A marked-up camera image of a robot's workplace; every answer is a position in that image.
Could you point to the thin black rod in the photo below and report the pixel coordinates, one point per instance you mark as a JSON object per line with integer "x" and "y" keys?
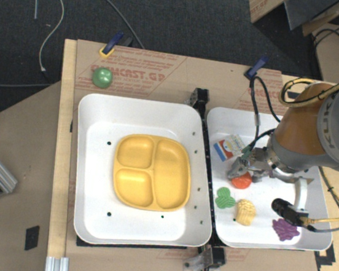
{"x": 209, "y": 174}

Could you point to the green toy broccoli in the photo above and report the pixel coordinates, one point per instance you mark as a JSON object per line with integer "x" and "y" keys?
{"x": 224, "y": 198}

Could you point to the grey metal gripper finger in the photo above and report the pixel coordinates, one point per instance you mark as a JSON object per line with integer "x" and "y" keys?
{"x": 236, "y": 170}
{"x": 258, "y": 177}

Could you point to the green toy apple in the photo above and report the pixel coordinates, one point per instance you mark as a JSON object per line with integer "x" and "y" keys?
{"x": 102, "y": 78}

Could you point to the yellow divided plate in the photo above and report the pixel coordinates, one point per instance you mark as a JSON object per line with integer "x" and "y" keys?
{"x": 152, "y": 173}

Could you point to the purple toy grapes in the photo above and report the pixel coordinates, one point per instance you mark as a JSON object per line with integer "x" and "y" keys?
{"x": 284, "y": 230}

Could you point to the orange toy fruit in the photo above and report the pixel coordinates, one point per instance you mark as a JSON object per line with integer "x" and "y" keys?
{"x": 241, "y": 181}

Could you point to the yellow toy corn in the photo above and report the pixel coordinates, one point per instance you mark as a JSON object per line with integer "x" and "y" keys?
{"x": 245, "y": 212}

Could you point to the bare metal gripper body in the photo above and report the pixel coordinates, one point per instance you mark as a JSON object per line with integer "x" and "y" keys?
{"x": 260, "y": 160}

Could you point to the brown cardboard board, red print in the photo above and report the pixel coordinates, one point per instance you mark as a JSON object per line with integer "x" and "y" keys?
{"x": 152, "y": 77}

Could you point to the black cylinder on white bracket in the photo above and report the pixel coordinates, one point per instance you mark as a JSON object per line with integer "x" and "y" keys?
{"x": 286, "y": 210}

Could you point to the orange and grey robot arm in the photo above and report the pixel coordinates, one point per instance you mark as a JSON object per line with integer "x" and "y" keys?
{"x": 318, "y": 133}

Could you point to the white plastic tray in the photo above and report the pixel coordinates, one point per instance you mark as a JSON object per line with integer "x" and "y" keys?
{"x": 97, "y": 165}
{"x": 261, "y": 237}

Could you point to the white, red and blue carton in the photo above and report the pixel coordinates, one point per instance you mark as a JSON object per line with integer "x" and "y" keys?
{"x": 226, "y": 147}

